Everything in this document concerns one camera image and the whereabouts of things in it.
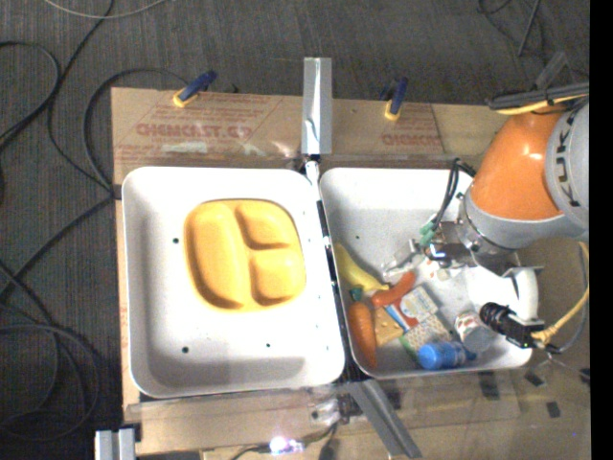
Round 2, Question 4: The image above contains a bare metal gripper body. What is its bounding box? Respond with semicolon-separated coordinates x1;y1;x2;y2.
427;219;484;268

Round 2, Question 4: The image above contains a yellow banana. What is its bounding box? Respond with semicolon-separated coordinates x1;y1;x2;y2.
332;241;391;293

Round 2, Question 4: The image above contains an orange carrot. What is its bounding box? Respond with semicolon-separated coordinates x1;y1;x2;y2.
347;287;379;370

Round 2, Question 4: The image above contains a black cylinder on white bracket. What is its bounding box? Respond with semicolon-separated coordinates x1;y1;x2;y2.
478;265;546;350

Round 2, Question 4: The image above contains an orange divided plate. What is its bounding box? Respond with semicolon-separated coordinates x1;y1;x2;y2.
182;198;308;312

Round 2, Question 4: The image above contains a white plastic tray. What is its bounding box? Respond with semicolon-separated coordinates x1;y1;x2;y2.
120;165;347;400
317;166;535;380

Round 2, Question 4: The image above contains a patterned beige packet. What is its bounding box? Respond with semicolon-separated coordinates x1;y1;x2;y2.
398;313;452;355

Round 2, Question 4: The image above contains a clear bottle with red label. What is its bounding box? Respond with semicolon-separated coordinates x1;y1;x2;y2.
453;310;500;355

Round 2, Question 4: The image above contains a blue bottle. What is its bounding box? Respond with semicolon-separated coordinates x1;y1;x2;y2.
415;341;478;371

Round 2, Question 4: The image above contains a brown cardboard board, red print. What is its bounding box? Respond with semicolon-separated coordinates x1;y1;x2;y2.
110;86;591;455

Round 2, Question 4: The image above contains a white carton, red blue print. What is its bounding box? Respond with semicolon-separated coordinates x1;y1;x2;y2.
384;286;440;333

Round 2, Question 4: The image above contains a tan pizza slice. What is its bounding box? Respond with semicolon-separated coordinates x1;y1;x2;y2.
373;306;405;348

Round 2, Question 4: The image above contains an orange-red sausage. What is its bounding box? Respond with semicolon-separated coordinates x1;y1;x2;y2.
370;270;418;309

